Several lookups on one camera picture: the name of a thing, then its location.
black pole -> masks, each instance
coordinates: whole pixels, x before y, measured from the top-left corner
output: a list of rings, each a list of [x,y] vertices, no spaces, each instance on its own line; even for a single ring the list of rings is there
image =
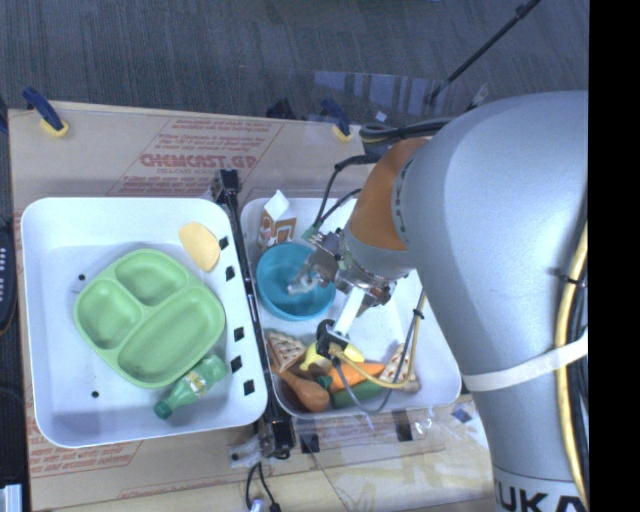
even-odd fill
[[[509,22],[502,27],[491,39],[489,39],[482,47],[475,52],[471,57],[469,57],[458,69],[456,69],[451,75],[432,93],[425,95],[424,103],[433,105],[438,94],[440,94],[444,89],[446,89],[451,82],[453,82],[456,78],[458,78],[464,71],[471,66],[476,60],[478,60],[484,52],[486,52],[489,48],[491,48],[496,41],[498,41],[503,35],[505,35],[511,28],[518,23],[521,19],[523,19],[531,10],[538,5],[542,0],[530,0],[528,3],[524,5],[519,5],[516,8],[516,15],[509,20]]]

carrot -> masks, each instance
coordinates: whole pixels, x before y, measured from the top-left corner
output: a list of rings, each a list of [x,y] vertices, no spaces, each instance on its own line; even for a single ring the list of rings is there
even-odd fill
[[[372,375],[374,377],[380,375],[385,367],[384,364],[375,362],[356,363],[356,365],[367,372],[369,375]],[[340,365],[340,368],[342,368],[344,378],[350,386],[355,386],[356,384],[366,380],[365,377],[360,375],[356,370],[351,368],[351,366],[346,363],[342,363]],[[331,371],[329,371],[327,375],[331,377],[331,385],[329,386],[330,393],[335,393],[340,389],[344,389],[344,384],[342,383],[340,375],[338,375],[338,370],[336,370],[335,368],[331,368]]]

bottle label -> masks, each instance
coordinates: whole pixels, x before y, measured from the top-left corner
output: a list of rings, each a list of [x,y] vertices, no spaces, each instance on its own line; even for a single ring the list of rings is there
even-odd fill
[[[191,370],[187,372],[183,379],[197,398],[200,398],[207,392],[207,380],[198,372]]]

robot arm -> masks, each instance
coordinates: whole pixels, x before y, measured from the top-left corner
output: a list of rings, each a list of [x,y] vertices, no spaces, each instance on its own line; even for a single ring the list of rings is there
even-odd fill
[[[415,268],[463,376],[552,351],[560,275],[586,234],[587,104],[582,92],[510,98],[451,121],[427,143],[396,144],[333,234],[341,265],[328,278],[343,291],[367,289],[366,308],[384,304],[395,280]],[[549,372],[471,389],[496,510],[588,509],[567,457],[556,386]]]

dark floor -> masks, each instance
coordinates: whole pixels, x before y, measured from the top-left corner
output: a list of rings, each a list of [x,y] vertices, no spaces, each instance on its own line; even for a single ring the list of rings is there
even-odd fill
[[[456,113],[483,86],[486,101],[588,89],[589,1],[543,0],[452,83],[440,111],[402,96],[407,80],[425,90],[441,84],[520,3],[3,0],[0,95],[25,108],[30,85],[55,100],[245,116],[264,116],[287,98],[307,118],[330,92],[355,123],[384,112],[401,125]],[[10,169],[0,137],[3,219],[12,213]],[[14,321],[0,337],[0,487],[28,482],[15,399],[21,364]]]

